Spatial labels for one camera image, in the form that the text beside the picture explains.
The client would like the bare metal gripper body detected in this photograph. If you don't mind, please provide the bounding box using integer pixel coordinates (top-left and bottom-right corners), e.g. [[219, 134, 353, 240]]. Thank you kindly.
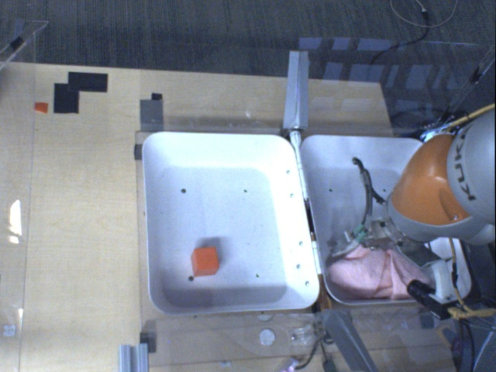
[[328, 217, 407, 257]]

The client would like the pink cloth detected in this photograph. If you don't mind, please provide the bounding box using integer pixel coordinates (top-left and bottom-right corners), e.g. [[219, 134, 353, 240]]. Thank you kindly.
[[327, 244, 432, 301]]

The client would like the white plastic tray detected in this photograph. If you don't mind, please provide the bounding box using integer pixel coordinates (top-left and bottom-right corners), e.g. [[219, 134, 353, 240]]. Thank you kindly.
[[140, 130, 321, 317], [299, 134, 473, 306]]

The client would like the orange cube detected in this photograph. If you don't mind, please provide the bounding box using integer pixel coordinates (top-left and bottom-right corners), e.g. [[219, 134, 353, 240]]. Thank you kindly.
[[190, 246, 221, 278]]

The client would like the pale wood board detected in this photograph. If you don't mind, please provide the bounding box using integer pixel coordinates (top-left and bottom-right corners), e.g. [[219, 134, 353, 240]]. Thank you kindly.
[[0, 60, 458, 372]]

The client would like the black cylinder on white bracket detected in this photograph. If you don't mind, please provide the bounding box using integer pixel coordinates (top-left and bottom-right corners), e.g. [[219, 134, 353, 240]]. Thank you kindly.
[[406, 259, 463, 320]]

